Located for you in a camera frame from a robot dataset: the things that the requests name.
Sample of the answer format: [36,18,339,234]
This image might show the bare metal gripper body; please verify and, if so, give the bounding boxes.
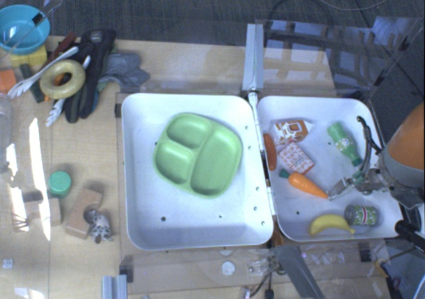
[351,167,393,196]

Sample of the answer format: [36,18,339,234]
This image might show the white plastic tray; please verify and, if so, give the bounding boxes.
[256,95,404,243]
[120,92,275,252]

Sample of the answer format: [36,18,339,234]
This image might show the yellow banana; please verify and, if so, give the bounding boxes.
[309,213,357,237]

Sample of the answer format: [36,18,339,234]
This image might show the orange carrot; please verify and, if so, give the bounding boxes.
[278,168,329,200]

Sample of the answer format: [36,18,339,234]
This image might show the green and red can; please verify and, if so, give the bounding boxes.
[343,203,379,227]

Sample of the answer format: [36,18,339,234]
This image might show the green bottle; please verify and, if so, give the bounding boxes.
[326,121,364,167]

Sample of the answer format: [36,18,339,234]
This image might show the orange patterned packet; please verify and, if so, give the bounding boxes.
[278,142,315,175]

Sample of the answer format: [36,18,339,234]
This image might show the white and orange carton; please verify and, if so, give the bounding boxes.
[269,119,315,146]

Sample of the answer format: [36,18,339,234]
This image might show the orange sausage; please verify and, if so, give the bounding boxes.
[262,132,278,172]

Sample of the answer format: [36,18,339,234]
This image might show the green divided plate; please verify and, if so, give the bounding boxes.
[152,112,244,200]

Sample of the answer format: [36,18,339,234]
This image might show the white spotted toy animal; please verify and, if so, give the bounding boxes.
[83,208,114,245]

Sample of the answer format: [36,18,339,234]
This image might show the grey cloth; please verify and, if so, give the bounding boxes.
[98,52,151,88]

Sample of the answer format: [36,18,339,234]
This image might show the brown wooden block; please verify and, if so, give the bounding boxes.
[64,187,104,241]

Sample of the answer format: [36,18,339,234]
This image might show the black glove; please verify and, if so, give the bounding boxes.
[62,28,118,124]

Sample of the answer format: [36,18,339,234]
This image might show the green cylinder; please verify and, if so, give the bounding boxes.
[47,171,72,199]

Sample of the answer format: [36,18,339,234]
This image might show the small wooden block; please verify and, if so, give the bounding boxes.
[49,197,62,227]

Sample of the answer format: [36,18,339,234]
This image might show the dark green block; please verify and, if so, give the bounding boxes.
[19,62,46,104]

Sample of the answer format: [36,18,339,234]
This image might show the yellow block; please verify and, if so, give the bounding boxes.
[9,45,48,68]

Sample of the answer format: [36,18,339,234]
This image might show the orange cube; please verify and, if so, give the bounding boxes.
[0,68,18,93]

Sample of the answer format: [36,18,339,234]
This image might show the blue bowl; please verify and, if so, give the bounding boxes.
[0,4,52,56]

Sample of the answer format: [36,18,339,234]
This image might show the black cylinder on white bracket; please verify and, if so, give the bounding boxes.
[394,219,425,244]

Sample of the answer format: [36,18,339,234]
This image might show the yellow ring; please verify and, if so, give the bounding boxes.
[39,58,87,100]

